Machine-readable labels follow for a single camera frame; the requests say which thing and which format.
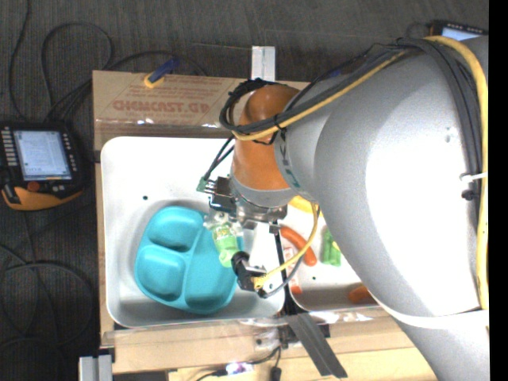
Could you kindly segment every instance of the cable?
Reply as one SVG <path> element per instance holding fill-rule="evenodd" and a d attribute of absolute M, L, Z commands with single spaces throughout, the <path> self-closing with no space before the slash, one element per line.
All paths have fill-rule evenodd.
<path fill-rule="evenodd" d="M 90 206 L 90 205 L 85 205 L 83 207 L 78 208 L 75 211 L 82 210 L 88 206 Z M 52 335 L 51 340 L 48 340 L 45 337 L 36 337 L 35 335 L 29 335 L 29 330 L 32 327 L 35 317 L 36 317 L 36 309 L 37 309 L 38 299 L 33 304 L 33 311 L 31 313 L 31 315 L 29 315 L 29 322 L 28 322 L 27 326 L 24 326 L 23 329 L 19 329 L 13 323 L 12 318 L 6 312 L 5 305 L 4 305 L 3 298 L 2 298 L 3 293 L 0 292 L 0 307 L 2 308 L 2 311 L 4 313 L 4 318 L 9 322 L 11 327 L 18 333 L 18 336 L 15 337 L 14 339 L 5 341 L 4 343 L 0 344 L 0 352 L 3 352 L 4 350 L 7 350 L 7 349 L 12 349 L 13 346 L 15 346 L 17 344 L 24 344 L 24 343 L 40 344 L 40 345 L 44 346 L 45 350 L 49 350 L 49 349 L 54 350 L 56 352 L 56 362 L 53 367 L 55 370 L 55 380 L 57 380 L 57 379 L 59 379 L 59 374 L 68 374 L 67 366 L 65 365 L 65 359 L 63 356 L 63 349 L 65 348 L 66 345 L 69 345 L 72 341 L 75 341 L 78 337 L 83 335 L 83 333 L 88 329 L 88 327 L 93 319 L 93 313 L 94 313 L 93 291 L 92 291 L 92 288 L 89 285 L 89 283 L 85 279 L 83 279 L 78 273 L 76 273 L 75 271 L 70 269 L 69 267 L 65 267 L 62 264 L 53 263 L 53 262 L 37 261 L 37 258 L 35 255 L 35 250 L 34 250 L 33 243 L 32 243 L 32 235 L 41 233 L 42 231 L 46 230 L 48 227 L 44 226 L 44 227 L 38 229 L 36 232 L 30 233 L 29 227 L 28 227 L 28 222 L 26 220 L 27 213 L 22 212 L 22 214 L 23 214 L 23 218 L 24 218 L 23 220 L 25 222 L 25 232 L 26 232 L 27 239 L 29 242 L 29 251 L 31 254 L 32 261 L 27 262 L 26 260 L 22 259 L 15 251 L 6 247 L 4 244 L 0 243 L 0 250 L 5 252 L 8 255 L 7 259 L 3 260 L 3 264 L 0 267 L 0 290 L 3 287 L 3 283 L 5 281 L 5 275 L 7 273 L 16 273 L 16 272 L 20 272 L 20 271 L 27 271 L 28 273 L 33 275 L 34 278 L 36 279 L 36 281 L 34 283 L 35 295 L 37 296 L 39 290 L 42 290 L 44 297 L 48 301 L 49 316 L 51 317 L 51 323 L 52 323 L 52 328 L 54 329 L 54 333 Z M 53 222 L 53 224 L 56 221 L 61 220 L 61 218 L 68 217 L 68 216 L 69 216 L 69 214 L 59 217 L 57 220 L 55 220 Z M 16 260 L 18 265 L 15 265 L 13 267 L 8 267 L 10 264 L 10 261 L 12 259 Z M 77 330 L 75 332 L 73 332 L 73 334 L 69 335 L 68 337 L 66 337 L 64 339 L 60 338 L 60 336 L 58 334 L 58 323 L 56 320 L 56 311 L 55 311 L 55 307 L 52 303 L 52 300 L 50 298 L 48 288 L 45 286 L 41 277 L 38 275 L 38 271 L 40 271 L 42 269 L 58 270 L 60 272 L 63 272 L 66 275 L 72 276 L 75 280 L 77 280 L 78 283 L 81 283 L 82 285 L 84 285 L 84 289 L 87 294 L 87 299 L 90 301 L 90 303 L 88 304 L 89 309 L 86 312 L 86 317 L 85 317 L 85 321 L 83 322 L 83 324 L 80 327 L 78 327 Z"/>
<path fill-rule="evenodd" d="M 113 58 L 113 53 L 114 53 L 113 41 L 111 40 L 111 37 L 106 33 L 106 31 L 104 31 L 102 28 L 98 27 L 97 25 L 89 23 L 89 22 L 84 22 L 84 21 L 73 21 L 73 22 L 68 22 L 68 23 L 63 23 L 63 24 L 57 25 L 55 28 L 53 28 L 48 34 L 46 34 L 46 37 L 44 38 L 44 40 L 42 42 L 42 48 L 40 49 L 40 68 L 42 70 L 44 87 L 46 88 L 46 92 L 48 93 L 49 104 L 52 108 L 53 108 L 54 102 L 53 102 L 52 92 L 51 92 L 51 88 L 49 86 L 49 81 L 48 81 L 48 70 L 46 69 L 46 66 L 45 66 L 45 62 L 46 62 L 45 61 L 45 53 L 46 53 L 46 49 L 48 47 L 48 42 L 61 29 L 65 29 L 65 28 L 69 28 L 69 27 L 87 27 L 89 29 L 93 29 L 95 32 L 99 33 L 100 35 L 102 35 L 104 37 L 104 39 L 107 42 L 108 56 L 107 56 L 105 64 L 100 67 L 101 69 L 108 67 L 110 65 L 112 58 Z M 75 89 L 72 90 L 71 92 L 69 92 L 68 94 L 66 94 L 64 97 L 67 98 L 74 91 L 75 91 Z"/>
<path fill-rule="evenodd" d="M 23 121 L 26 121 L 25 115 L 20 111 L 19 106 L 17 105 L 16 98 L 14 97 L 13 92 L 13 68 L 14 61 L 16 60 L 17 54 L 19 53 L 19 49 L 21 47 L 21 42 L 25 39 L 25 30 L 26 24 L 28 22 L 30 16 L 30 0 L 25 0 L 25 18 L 23 19 L 23 25 L 21 26 L 21 31 L 16 40 L 16 44 L 14 45 L 13 53 L 9 59 L 9 66 L 7 68 L 7 84 L 9 90 L 10 101 L 12 102 L 14 111 L 17 113 L 18 117 L 20 117 Z"/>
<path fill-rule="evenodd" d="M 312 203 L 312 215 L 314 218 L 314 225 L 312 227 L 312 232 L 310 233 L 309 240 L 307 240 L 307 244 L 303 246 L 301 250 L 299 250 L 294 256 L 292 256 L 288 261 L 284 264 L 279 265 L 277 268 L 267 272 L 266 274 L 258 277 L 252 277 L 252 283 L 254 284 L 254 289 L 259 290 L 263 287 L 263 285 L 269 280 L 273 275 L 281 272 L 282 270 L 287 269 L 292 264 L 295 264 L 300 257 L 304 256 L 307 249 L 312 245 L 316 232 L 318 230 L 318 218 L 319 218 L 319 206 L 316 203 Z"/>
<path fill-rule="evenodd" d="M 282 370 L 279 368 L 279 361 L 282 355 L 282 349 L 279 348 L 279 354 L 277 355 L 277 361 L 274 366 L 270 370 L 270 381 L 280 381 L 280 377 L 282 375 Z"/>
<path fill-rule="evenodd" d="M 476 83 L 479 100 L 480 120 L 482 124 L 482 190 L 480 194 L 479 222 L 476 233 L 476 280 L 478 283 L 479 300 L 482 309 L 489 309 L 488 285 L 488 85 L 482 66 L 475 54 L 464 44 L 450 38 L 434 36 L 426 37 L 447 47 L 453 48 L 468 63 Z"/>
<path fill-rule="evenodd" d="M 271 358 L 277 354 L 277 352 L 279 352 L 280 350 L 282 349 L 281 346 L 277 346 L 276 348 L 274 348 L 270 354 L 268 354 L 266 357 L 263 357 L 261 359 L 258 359 L 258 360 L 250 360 L 250 361 L 245 361 L 246 364 L 251 364 L 251 365 L 256 365 L 256 364 L 262 364 L 262 363 L 266 363 L 267 361 L 271 360 Z"/>
<path fill-rule="evenodd" d="M 214 160 L 212 161 L 212 164 L 208 168 L 208 171 L 205 172 L 205 174 L 202 177 L 202 180 L 206 181 L 214 171 L 216 167 L 234 150 L 234 145 L 230 147 L 226 152 L 225 149 L 228 147 L 229 143 L 233 140 L 234 136 L 229 137 L 226 142 L 222 145 L 221 149 L 215 156 Z"/>
<path fill-rule="evenodd" d="M 367 57 L 368 57 L 369 52 L 372 51 L 376 45 L 377 44 L 373 44 L 367 50 L 365 50 L 364 52 L 362 52 L 359 55 L 355 56 L 354 58 L 352 58 L 350 60 L 346 60 L 345 62 L 341 63 L 339 66 L 334 67 L 334 68 L 328 70 L 327 72 L 319 75 L 316 79 L 312 80 L 307 86 L 305 86 L 303 89 L 301 89 L 293 97 L 293 99 L 289 102 L 289 104 L 287 105 L 287 107 L 286 107 L 286 109 L 284 111 L 290 111 L 291 109 L 293 109 L 293 107 L 296 105 L 296 103 L 298 103 L 300 101 L 300 99 L 303 98 L 307 93 L 309 93 L 309 91 L 312 88 L 314 88 L 318 83 L 322 82 L 323 80 L 328 79 L 331 76 L 335 76 L 337 74 L 341 74 L 342 71 L 345 68 L 350 67 L 353 64 L 359 63 L 362 60 L 365 61 L 367 59 Z"/>
<path fill-rule="evenodd" d="M 222 377 L 224 375 L 228 375 L 228 372 L 225 369 L 216 370 L 213 372 L 209 372 L 208 374 L 202 375 L 195 381 L 201 381 L 202 379 L 208 378 L 208 377 Z"/>
<path fill-rule="evenodd" d="M 479 107 L 476 97 L 471 91 L 469 82 L 464 78 L 463 70 L 458 67 L 454 57 L 448 51 L 430 40 L 407 40 L 400 39 L 398 44 L 403 47 L 415 47 L 431 56 L 441 69 L 450 87 L 454 102 L 456 104 L 457 115 L 460 120 L 460 127 L 464 139 L 466 150 L 466 163 L 469 174 L 476 174 L 481 170 L 481 138 L 479 128 L 475 123 L 478 122 Z M 474 182 L 474 192 L 478 193 L 478 182 Z"/>
<path fill-rule="evenodd" d="M 276 233 L 274 235 L 274 237 L 275 237 L 275 243 L 282 248 L 282 245 L 280 244 L 280 235 L 278 233 Z M 261 288 L 257 292 L 258 296 L 260 296 L 260 298 L 263 298 L 263 299 L 268 299 L 271 296 L 273 296 L 273 295 L 277 294 L 278 292 L 280 292 L 282 289 L 284 289 L 284 287 L 287 284 L 289 284 L 289 282 L 296 275 L 296 271 L 300 268 L 300 265 L 302 264 L 302 261 L 303 261 L 304 257 L 305 257 L 305 255 L 303 255 L 300 258 L 298 258 L 298 261 L 294 265 L 294 267 L 291 270 L 290 274 L 283 280 L 283 282 L 278 287 L 276 287 L 273 291 L 270 291 L 270 292 L 265 292 L 263 290 L 263 288 Z"/>
<path fill-rule="evenodd" d="M 179 58 L 182 58 L 185 62 L 188 62 L 194 70 L 202 76 L 206 76 L 205 71 L 193 60 L 187 58 L 186 56 L 181 56 L 180 54 L 175 54 L 174 52 L 164 50 L 164 49 L 158 49 L 158 50 L 151 50 L 151 51 L 143 51 L 138 52 L 129 56 L 126 56 L 125 58 L 122 58 L 118 60 L 117 62 L 114 62 L 107 67 L 103 68 L 103 71 L 112 71 L 115 69 L 118 69 L 120 66 L 127 64 L 128 62 L 131 62 L 133 60 L 140 59 L 144 56 L 156 56 L 156 55 L 164 55 L 164 56 L 178 56 Z M 74 106 L 80 99 L 84 99 L 86 96 L 88 96 L 91 93 L 91 86 L 92 86 L 92 79 L 88 79 L 83 85 L 80 85 L 77 87 L 74 91 L 71 92 L 71 96 L 73 96 L 73 99 L 69 105 L 67 105 L 65 111 L 61 115 L 61 119 L 67 120 L 70 115 L 72 114 L 72 110 L 74 109 Z"/>
<path fill-rule="evenodd" d="M 337 87 L 332 87 L 325 92 L 320 93 L 316 97 L 309 100 L 308 103 L 304 103 L 304 105 L 296 106 L 292 109 L 291 112 L 283 112 L 278 117 L 278 125 L 274 125 L 274 120 L 272 118 L 268 118 L 263 121 L 257 121 L 251 123 L 249 125 L 243 126 L 231 126 L 229 123 L 222 123 L 227 129 L 231 129 L 234 136 L 238 140 L 260 140 L 265 138 L 273 133 L 276 133 L 280 129 L 286 128 L 288 125 L 295 123 L 296 121 L 301 120 L 302 118 L 318 111 L 322 107 L 330 104 L 340 96 L 348 93 L 370 77 L 372 77 L 375 73 L 384 69 L 388 65 L 395 62 L 399 57 L 401 57 L 405 52 L 399 52 L 395 55 L 392 52 L 388 52 L 389 56 L 386 52 L 384 52 L 378 58 L 379 64 L 373 63 L 372 67 L 369 69 L 361 69 L 362 75 L 357 77 L 357 75 L 353 75 L 352 77 L 346 79 L 343 83 L 340 83 Z"/>

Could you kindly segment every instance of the yellow object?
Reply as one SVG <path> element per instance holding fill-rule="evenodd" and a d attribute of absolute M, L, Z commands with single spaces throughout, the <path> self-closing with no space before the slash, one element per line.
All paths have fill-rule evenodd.
<path fill-rule="evenodd" d="M 160 78 L 160 79 L 157 79 L 154 83 L 150 82 L 148 80 L 148 78 L 151 76 L 152 74 L 149 73 L 148 75 L 146 75 L 144 77 L 144 85 L 148 88 L 148 89 L 153 89 L 154 87 L 157 87 L 159 86 L 163 81 L 164 81 L 164 77 Z"/>
<path fill-rule="evenodd" d="M 267 272 L 265 275 L 259 276 L 259 277 L 253 277 L 252 283 L 254 284 L 254 289 L 261 289 L 263 285 L 267 282 L 268 279 L 270 279 L 273 275 L 277 274 L 278 272 L 281 272 L 285 270 L 286 268 L 290 267 L 292 264 L 296 263 L 301 256 L 303 256 L 307 249 L 312 245 L 312 242 L 314 240 L 314 237 L 316 236 L 316 232 L 318 230 L 318 205 L 316 203 L 311 203 L 312 205 L 312 215 L 314 217 L 314 226 L 312 228 L 312 232 L 310 233 L 309 240 L 307 240 L 307 243 L 305 246 L 298 251 L 294 256 L 292 256 L 288 261 L 286 261 L 284 264 L 279 265 L 277 268 L 271 270 L 270 272 Z"/>
<path fill-rule="evenodd" d="M 478 282 L 479 300 L 482 309 L 489 309 L 489 284 L 487 275 L 488 263 L 488 237 L 489 237 L 489 216 L 488 216 L 488 104 L 489 90 L 487 79 L 483 73 L 475 54 L 464 44 L 451 38 L 434 36 L 426 37 L 427 40 L 436 41 L 447 47 L 453 48 L 468 63 L 475 80 L 479 100 L 480 120 L 482 123 L 482 193 L 480 195 L 479 224 L 476 233 L 476 280 Z"/>
<path fill-rule="evenodd" d="M 292 198 L 291 201 L 289 202 L 289 205 L 293 206 L 298 210 L 301 210 L 302 212 L 306 212 L 309 214 L 312 213 L 312 203 L 309 200 L 302 198 L 302 196 L 300 195 L 297 195 L 294 198 Z"/>
<path fill-rule="evenodd" d="M 34 211 L 34 210 L 50 209 L 52 207 L 62 205 L 74 198 L 77 198 L 82 194 L 83 191 L 80 190 L 79 192 L 71 194 L 70 196 L 64 199 L 57 198 L 52 194 L 41 194 L 37 192 L 32 192 L 22 187 L 15 187 L 14 192 L 16 192 L 16 196 L 19 197 L 21 203 L 9 202 L 9 199 L 6 197 L 5 192 L 2 191 L 3 198 L 6 201 L 8 207 L 15 210 Z"/>

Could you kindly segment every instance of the metal bracket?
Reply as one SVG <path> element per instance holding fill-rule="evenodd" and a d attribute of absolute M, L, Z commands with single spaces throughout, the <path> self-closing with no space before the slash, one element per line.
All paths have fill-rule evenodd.
<path fill-rule="evenodd" d="M 309 314 L 286 316 L 285 319 L 309 353 L 319 374 L 322 376 L 333 375 L 336 378 L 348 377 L 325 336 Z"/>
<path fill-rule="evenodd" d="M 79 381 L 113 381 L 111 356 L 79 357 Z"/>

